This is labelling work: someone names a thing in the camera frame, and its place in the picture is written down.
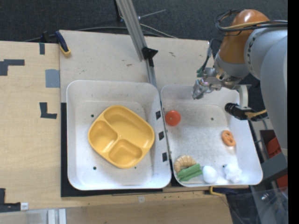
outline bread ring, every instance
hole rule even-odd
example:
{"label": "bread ring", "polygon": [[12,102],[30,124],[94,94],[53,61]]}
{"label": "bread ring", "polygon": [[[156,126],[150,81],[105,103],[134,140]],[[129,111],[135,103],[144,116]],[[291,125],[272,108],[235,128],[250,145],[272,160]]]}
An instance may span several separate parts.
{"label": "bread ring", "polygon": [[182,168],[188,168],[196,164],[196,161],[189,155],[180,156],[173,165],[174,170],[179,173]]}
{"label": "bread ring", "polygon": [[228,131],[228,130],[224,130],[222,132],[222,140],[223,142],[227,145],[227,146],[235,146],[235,139],[233,137],[233,134]]}

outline white crumpled object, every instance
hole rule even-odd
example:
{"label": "white crumpled object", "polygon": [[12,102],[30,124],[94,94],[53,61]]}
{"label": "white crumpled object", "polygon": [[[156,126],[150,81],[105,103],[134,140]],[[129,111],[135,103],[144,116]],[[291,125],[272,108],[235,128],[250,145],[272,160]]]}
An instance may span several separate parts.
{"label": "white crumpled object", "polygon": [[224,173],[226,174],[226,179],[232,181],[233,183],[238,183],[241,180],[242,170],[236,165],[227,164],[223,166]]}

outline yellow divided plate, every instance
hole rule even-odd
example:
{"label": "yellow divided plate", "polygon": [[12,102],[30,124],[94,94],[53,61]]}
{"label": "yellow divided plate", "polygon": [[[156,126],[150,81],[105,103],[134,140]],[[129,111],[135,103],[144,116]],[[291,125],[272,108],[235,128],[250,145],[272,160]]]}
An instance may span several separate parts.
{"label": "yellow divided plate", "polygon": [[113,105],[93,122],[88,141],[110,163],[131,168],[150,150],[155,133],[139,115],[124,106]]}

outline white ball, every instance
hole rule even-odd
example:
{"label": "white ball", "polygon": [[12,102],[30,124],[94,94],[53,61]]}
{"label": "white ball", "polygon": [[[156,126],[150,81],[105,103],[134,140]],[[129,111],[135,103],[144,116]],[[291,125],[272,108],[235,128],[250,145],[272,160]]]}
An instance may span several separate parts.
{"label": "white ball", "polygon": [[219,177],[217,171],[211,166],[204,166],[202,169],[202,177],[206,183],[215,183]]}

